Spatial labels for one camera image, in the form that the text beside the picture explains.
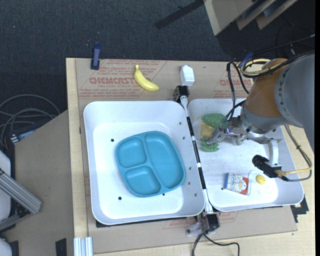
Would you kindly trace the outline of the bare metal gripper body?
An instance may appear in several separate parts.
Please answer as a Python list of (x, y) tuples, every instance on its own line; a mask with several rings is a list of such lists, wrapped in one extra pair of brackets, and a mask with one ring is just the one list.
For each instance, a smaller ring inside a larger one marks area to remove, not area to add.
[(258, 144), (267, 144), (275, 139), (272, 136), (268, 136), (268, 131), (254, 126), (243, 116), (232, 117), (222, 128), (225, 128), (225, 136), (221, 136), (221, 140), (231, 140), (237, 146), (247, 140)]

